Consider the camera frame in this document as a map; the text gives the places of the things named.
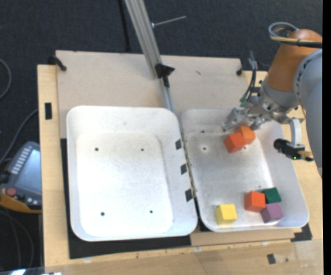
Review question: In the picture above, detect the yellow cube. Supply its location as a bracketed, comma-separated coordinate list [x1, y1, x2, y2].
[214, 203, 238, 226]

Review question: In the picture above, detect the green cube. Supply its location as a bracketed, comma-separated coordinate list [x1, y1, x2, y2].
[261, 187, 282, 205]

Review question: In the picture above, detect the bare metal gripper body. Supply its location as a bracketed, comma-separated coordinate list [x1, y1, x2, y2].
[241, 95, 294, 124]

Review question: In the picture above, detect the light orange cube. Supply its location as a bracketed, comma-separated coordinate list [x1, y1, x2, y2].
[238, 125, 257, 145]

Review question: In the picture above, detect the pale flat board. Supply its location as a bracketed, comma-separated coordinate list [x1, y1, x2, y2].
[55, 49, 297, 246]

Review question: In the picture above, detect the black cylinder on white bracket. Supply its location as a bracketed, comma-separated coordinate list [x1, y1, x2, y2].
[273, 118, 307, 160]

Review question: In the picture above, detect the white plastic tray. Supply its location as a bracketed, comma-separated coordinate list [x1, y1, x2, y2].
[179, 108, 310, 233]
[66, 105, 199, 242]

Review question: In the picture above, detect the purple cube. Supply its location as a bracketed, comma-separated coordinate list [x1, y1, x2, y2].
[260, 202, 285, 224]

